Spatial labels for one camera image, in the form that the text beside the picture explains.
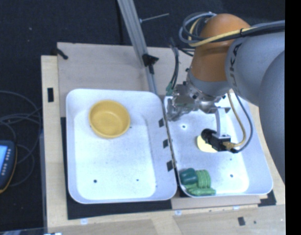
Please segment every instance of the metal pole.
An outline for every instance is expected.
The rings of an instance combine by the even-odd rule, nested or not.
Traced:
[[[150,73],[149,69],[144,67],[142,56],[148,54],[147,46],[145,43],[144,35],[142,32],[140,20],[137,16],[134,1],[133,0],[117,0],[125,25],[128,31],[131,43],[134,47],[135,54],[140,60],[141,66],[146,71],[146,77],[149,85],[149,90],[157,94],[157,88],[153,74]]]

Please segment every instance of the black floor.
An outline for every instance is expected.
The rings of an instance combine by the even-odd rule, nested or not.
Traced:
[[[178,29],[194,12],[231,13],[249,24],[285,19],[285,0],[134,1],[141,19],[169,13],[142,23],[150,47],[167,47],[169,37],[182,46]],[[41,55],[50,55],[57,42],[129,45],[126,30],[122,39],[118,23],[115,0],[0,0],[0,91],[21,94],[41,108]],[[0,93],[0,118],[33,111],[25,99]],[[23,120],[12,128],[19,144],[34,148],[37,123]],[[9,127],[1,125],[0,139],[10,138]],[[20,158],[26,154],[24,148],[19,150]],[[0,195],[0,231],[43,226],[39,146],[32,155],[35,164],[28,157],[17,166],[11,183],[21,181],[33,169],[30,177]]]

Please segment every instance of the yellow bowl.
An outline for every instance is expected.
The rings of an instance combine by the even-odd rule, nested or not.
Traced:
[[[91,107],[89,122],[97,135],[116,138],[128,130],[130,115],[122,104],[113,100],[102,100]]]

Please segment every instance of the wooden table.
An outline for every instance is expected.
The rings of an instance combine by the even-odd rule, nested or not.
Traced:
[[[61,48],[69,49],[72,44],[59,44]],[[132,72],[138,63],[132,47],[104,46],[104,45],[77,45],[84,50],[84,54],[99,56],[99,67],[102,67],[106,75],[97,79],[97,89],[128,89],[125,79],[127,69]],[[174,69],[174,56],[168,48],[149,48],[150,55],[159,57],[155,64],[155,80],[158,93],[164,95],[167,81],[171,79]],[[276,205],[258,207],[264,196],[240,196],[228,198],[211,198],[209,201],[195,202],[189,198],[172,198],[173,209],[168,211],[153,211],[131,214],[116,214],[98,216],[83,219],[68,220],[66,188],[64,176],[64,162],[62,151],[62,138],[60,126],[60,104],[63,104],[65,96],[60,84],[58,64],[62,62],[60,56],[42,56],[42,90],[43,90],[43,120],[45,143],[45,177],[46,177],[46,202],[47,202],[47,228],[48,232],[62,232],[62,234],[283,234],[285,232],[285,185],[279,176],[273,160],[266,146],[258,109],[250,105],[253,120],[263,146],[271,175],[274,181],[274,195]],[[185,78],[185,68],[190,65],[191,58],[180,54],[180,76],[178,83]],[[71,76],[82,76],[73,73]],[[124,83],[119,85],[119,80],[108,80],[108,74],[116,69],[118,78],[123,77]],[[134,79],[145,81],[143,73],[139,73]],[[137,90],[147,90],[144,82],[139,83]]]

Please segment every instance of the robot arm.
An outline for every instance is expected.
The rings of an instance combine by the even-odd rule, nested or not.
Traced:
[[[285,182],[284,21],[250,27],[231,14],[196,13],[184,20],[179,35],[196,49],[186,81],[173,88],[168,120],[196,110],[214,114],[215,103],[233,89],[259,107],[267,146]]]

